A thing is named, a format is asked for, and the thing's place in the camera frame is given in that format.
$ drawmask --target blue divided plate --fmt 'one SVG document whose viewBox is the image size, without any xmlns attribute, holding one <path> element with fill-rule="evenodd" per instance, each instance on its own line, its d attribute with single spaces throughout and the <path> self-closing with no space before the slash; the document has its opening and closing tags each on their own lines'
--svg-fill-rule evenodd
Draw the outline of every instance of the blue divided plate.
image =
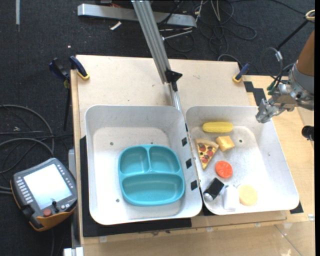
<svg viewBox="0 0 320 256">
<path fill-rule="evenodd" d="M 185 193 L 185 178 L 176 153 L 162 145 L 137 145 L 121 152 L 118 162 L 123 197 L 135 206 L 162 206 Z"/>
</svg>

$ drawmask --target black bracket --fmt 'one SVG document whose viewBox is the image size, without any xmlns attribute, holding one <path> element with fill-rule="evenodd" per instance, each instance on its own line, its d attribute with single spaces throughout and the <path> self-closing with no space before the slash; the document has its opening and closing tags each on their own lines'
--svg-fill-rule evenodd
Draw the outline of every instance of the black bracket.
<svg viewBox="0 0 320 256">
<path fill-rule="evenodd" d="M 172 90 L 177 92 L 178 91 L 177 81 L 179 80 L 180 77 L 182 77 L 182 74 L 172 70 L 167 70 L 165 72 L 165 77 L 168 83 L 172 84 Z"/>
</svg>

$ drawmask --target black floor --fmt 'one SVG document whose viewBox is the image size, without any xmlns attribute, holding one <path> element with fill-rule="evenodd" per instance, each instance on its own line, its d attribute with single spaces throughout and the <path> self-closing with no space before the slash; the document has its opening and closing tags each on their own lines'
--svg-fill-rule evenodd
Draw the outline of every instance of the black floor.
<svg viewBox="0 0 320 256">
<path fill-rule="evenodd" d="M 112 31 L 110 27 L 117 20 L 78 16 L 78 5 L 97 2 L 21 0 L 17 25 L 16 1 L 0 1 L 0 145 L 18 136 L 35 138 L 48 135 L 8 134 L 48 132 L 44 122 L 34 114 L 8 105 L 27 107 L 40 114 L 53 134 L 60 136 L 55 138 L 54 156 L 68 165 L 68 150 L 73 147 L 71 113 L 67 130 L 63 129 L 68 91 L 60 80 L 52 76 L 49 63 L 53 58 L 59 58 L 69 70 L 68 58 L 71 55 L 151 57 L 138 22 L 122 21 L 122 25 Z M 200 2 L 183 1 L 175 12 L 192 15 Z M 129 1 L 123 1 L 122 4 L 130 7 Z M 153 1 L 152 8 L 170 12 L 176 4 L 177 1 Z M 265 68 L 261 63 L 262 52 L 266 48 L 279 46 L 305 21 L 304 14 L 313 9 L 315 0 L 220 0 L 219 23 L 209 1 L 201 9 L 201 18 L 192 36 L 172 38 L 168 40 L 170 45 L 165 42 L 167 55 L 176 59 L 216 61 L 221 54 L 228 54 L 233 57 L 224 56 L 220 60 L 234 61 L 236 58 L 240 65 L 251 63 L 251 75 L 271 73 L 275 76 L 279 72 L 279 64 L 273 52 L 266 52 L 263 59 Z M 297 60 L 314 28 L 315 24 L 308 22 L 281 47 L 284 66 Z M 216 36 L 210 41 L 213 32 Z M 44 142 L 51 146 L 50 139 Z M 35 146 L 24 156 L 32 143 L 25 142 L 14 149 L 16 145 L 12 143 L 0 147 L 0 172 L 9 169 L 0 175 L 0 186 L 8 187 L 7 180 L 12 174 L 50 157 L 40 146 Z M 53 255 L 62 255 L 63 248 L 71 246 L 70 219 L 54 228 L 54 234 L 51 231 L 36 232 L 25 221 L 12 196 L 0 194 L 0 208 L 0 255 L 50 255 L 53 237 Z"/>
</svg>

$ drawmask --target yellow sponge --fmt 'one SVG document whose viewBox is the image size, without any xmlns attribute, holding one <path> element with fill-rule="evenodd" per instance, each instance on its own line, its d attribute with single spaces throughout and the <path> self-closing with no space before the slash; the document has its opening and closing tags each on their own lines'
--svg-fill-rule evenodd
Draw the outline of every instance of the yellow sponge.
<svg viewBox="0 0 320 256">
<path fill-rule="evenodd" d="M 235 147 L 235 144 L 232 141 L 232 139 L 230 138 L 230 136 L 220 136 L 220 137 L 216 138 L 215 141 L 216 141 L 216 143 L 218 143 L 222 152 Z"/>
</svg>

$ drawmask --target pale yellow disc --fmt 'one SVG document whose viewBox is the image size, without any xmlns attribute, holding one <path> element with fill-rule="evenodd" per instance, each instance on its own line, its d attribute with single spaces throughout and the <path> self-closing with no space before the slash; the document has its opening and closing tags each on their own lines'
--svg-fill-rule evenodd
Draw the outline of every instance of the pale yellow disc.
<svg viewBox="0 0 320 256">
<path fill-rule="evenodd" d="M 258 201 L 257 191 L 250 185 L 241 185 L 239 188 L 240 203 L 244 206 L 253 206 Z"/>
</svg>

